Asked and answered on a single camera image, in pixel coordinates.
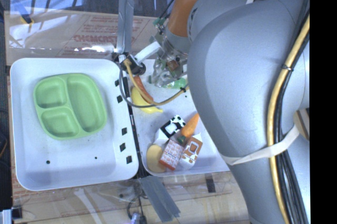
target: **orange carrot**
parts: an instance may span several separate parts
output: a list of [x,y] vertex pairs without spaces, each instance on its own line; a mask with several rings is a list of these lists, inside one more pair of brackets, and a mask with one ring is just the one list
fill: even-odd
[[196,125],[199,121],[199,114],[196,113],[193,117],[187,122],[187,124],[181,129],[181,135],[185,136],[186,138],[190,138],[196,128]]
[[150,94],[146,91],[143,82],[141,80],[141,78],[139,76],[134,76],[133,79],[135,80],[135,82],[137,83],[138,87],[142,90],[142,92],[147,95],[147,97],[149,99],[151,99],[153,101],[153,97],[150,96]]

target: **tan oval object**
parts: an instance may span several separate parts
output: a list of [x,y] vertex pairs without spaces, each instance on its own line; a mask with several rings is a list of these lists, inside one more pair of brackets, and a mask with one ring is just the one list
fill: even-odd
[[148,148],[146,153],[146,163],[150,171],[157,173],[166,171],[166,167],[159,163],[162,153],[163,149],[157,144],[153,144]]

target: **white tray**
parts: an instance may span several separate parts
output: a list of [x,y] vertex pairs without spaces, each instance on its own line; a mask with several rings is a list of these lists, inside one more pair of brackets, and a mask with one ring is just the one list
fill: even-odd
[[[144,61],[144,64],[146,66],[146,73],[141,76],[141,79],[148,93],[154,98],[155,101],[160,102],[174,95],[178,91],[178,89],[159,88],[147,82],[148,76],[151,75],[151,73],[153,72],[153,63],[154,60]],[[146,164],[146,152],[154,142],[155,132],[163,124],[165,124],[177,114],[180,115],[185,122],[187,122],[188,119],[190,119],[192,115],[196,112],[196,108],[194,106],[192,96],[189,90],[186,93],[181,94],[172,102],[169,102],[168,104],[163,105],[160,108],[162,108],[163,113],[152,114],[147,114],[140,109],[133,108],[142,161],[145,169],[150,174],[159,177],[165,177],[229,171],[226,162],[220,156],[213,140],[206,131],[201,119],[199,119],[195,133],[201,132],[203,145],[193,168],[185,170],[180,165],[178,165],[174,171],[166,169],[166,172],[163,173],[155,173],[149,170]]]
[[[85,73],[97,83],[107,109],[107,124],[98,133],[55,140],[43,131],[35,111],[34,86],[45,77],[65,73]],[[14,62],[10,75],[16,176],[24,188],[77,187],[127,180],[137,173],[130,115],[125,101],[117,100],[119,68],[115,63],[104,59],[25,58]]]

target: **green plate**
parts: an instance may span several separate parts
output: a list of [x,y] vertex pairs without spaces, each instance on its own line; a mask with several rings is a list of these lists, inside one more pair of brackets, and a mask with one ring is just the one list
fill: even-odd
[[98,132],[107,120],[95,81],[82,73],[44,78],[34,88],[34,104],[44,131],[58,140]]

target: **toy banana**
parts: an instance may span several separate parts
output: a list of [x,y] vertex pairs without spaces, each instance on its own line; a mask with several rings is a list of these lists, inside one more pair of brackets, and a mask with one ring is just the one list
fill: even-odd
[[[138,106],[148,106],[149,104],[143,99],[140,92],[137,90],[136,87],[131,89],[131,99],[134,104]],[[146,113],[154,113],[154,112],[163,112],[162,109],[158,109],[157,107],[149,107],[149,108],[140,108],[143,112]]]

